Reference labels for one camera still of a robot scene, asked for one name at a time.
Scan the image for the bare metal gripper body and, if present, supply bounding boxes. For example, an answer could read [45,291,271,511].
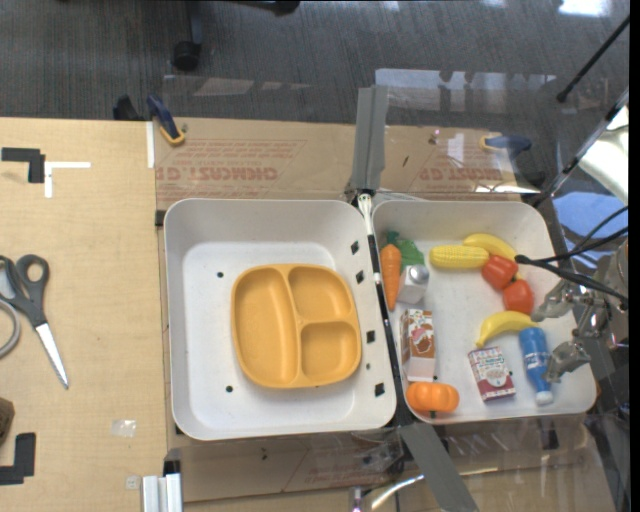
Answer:
[573,287,630,351]

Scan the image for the blue bottle with white cap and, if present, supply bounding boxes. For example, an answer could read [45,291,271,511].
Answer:
[517,327,555,406]

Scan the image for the red toy pepper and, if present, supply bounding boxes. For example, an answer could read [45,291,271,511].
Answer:
[481,254,520,292]
[502,278,536,316]

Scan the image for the yellow banana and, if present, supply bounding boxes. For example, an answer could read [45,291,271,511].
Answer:
[462,232,519,264]
[474,310,540,350]

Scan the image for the red and white packet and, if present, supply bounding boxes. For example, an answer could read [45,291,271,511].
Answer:
[467,346,517,404]

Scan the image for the white plastic tray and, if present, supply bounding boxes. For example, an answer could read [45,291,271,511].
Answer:
[163,198,398,442]
[370,199,599,426]

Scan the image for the yellow corn cob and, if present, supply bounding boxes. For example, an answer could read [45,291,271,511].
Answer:
[429,244,490,271]

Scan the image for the orange pumpkin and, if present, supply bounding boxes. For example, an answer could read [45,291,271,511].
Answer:
[405,381,461,417]

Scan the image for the brown and white carton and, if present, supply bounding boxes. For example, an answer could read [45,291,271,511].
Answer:
[399,308,437,384]

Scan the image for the green toy lettuce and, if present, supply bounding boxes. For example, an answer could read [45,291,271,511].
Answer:
[385,230,426,274]

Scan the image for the orange carrot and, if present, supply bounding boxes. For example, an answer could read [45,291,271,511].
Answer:
[379,243,403,312]

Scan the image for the orange divided plate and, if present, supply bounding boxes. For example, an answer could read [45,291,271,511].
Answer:
[230,263,363,390]

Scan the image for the brown cardboard board red print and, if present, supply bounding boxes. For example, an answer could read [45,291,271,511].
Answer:
[152,117,617,507]

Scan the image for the black chair wheel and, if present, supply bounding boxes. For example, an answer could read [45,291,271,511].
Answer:
[171,40,203,72]

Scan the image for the grey handled scissors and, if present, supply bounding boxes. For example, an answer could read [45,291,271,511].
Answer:
[0,253,70,391]

